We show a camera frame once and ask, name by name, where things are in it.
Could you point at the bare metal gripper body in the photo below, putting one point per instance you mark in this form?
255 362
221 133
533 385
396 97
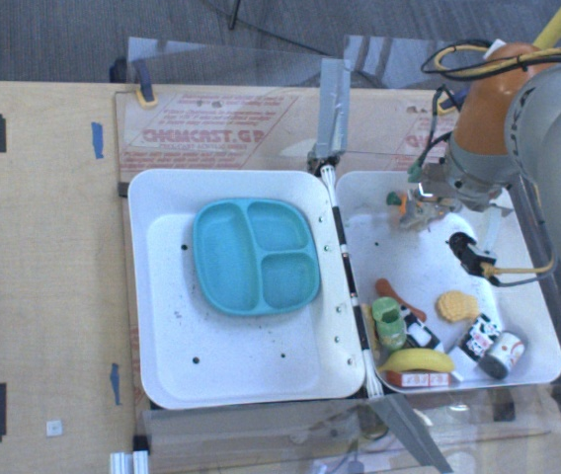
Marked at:
438 185

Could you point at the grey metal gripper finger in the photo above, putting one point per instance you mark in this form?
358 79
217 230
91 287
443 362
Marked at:
441 213
413 215

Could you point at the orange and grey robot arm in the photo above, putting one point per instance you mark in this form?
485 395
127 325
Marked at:
488 102

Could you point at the orange carrot with green top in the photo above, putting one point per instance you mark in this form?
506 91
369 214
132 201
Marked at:
402 205

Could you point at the white plastic tray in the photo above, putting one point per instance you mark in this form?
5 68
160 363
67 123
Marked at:
424 260
241 353

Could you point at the thin black and white rod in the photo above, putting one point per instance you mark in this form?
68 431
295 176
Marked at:
347 264

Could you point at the yellow biscuit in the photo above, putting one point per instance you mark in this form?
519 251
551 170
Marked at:
456 306

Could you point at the green plastic bottle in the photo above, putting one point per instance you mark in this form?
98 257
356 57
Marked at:
389 324

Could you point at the pale yellow toy food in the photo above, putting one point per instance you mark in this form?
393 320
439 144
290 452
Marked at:
368 325

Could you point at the yellow banana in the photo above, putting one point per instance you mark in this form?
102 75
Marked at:
419 360

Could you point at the white can with orange print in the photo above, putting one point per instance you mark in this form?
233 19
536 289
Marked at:
503 356

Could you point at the blue divided plate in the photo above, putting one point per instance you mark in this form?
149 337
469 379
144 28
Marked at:
256 257

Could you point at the red and white box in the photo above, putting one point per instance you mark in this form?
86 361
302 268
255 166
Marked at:
416 379

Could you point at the brown cardboard board, red print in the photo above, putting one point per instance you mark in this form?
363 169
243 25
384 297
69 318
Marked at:
201 131

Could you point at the small white square block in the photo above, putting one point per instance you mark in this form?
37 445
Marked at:
54 427

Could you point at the black cylinder on white bracket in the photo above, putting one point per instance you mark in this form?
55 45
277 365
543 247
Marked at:
468 255

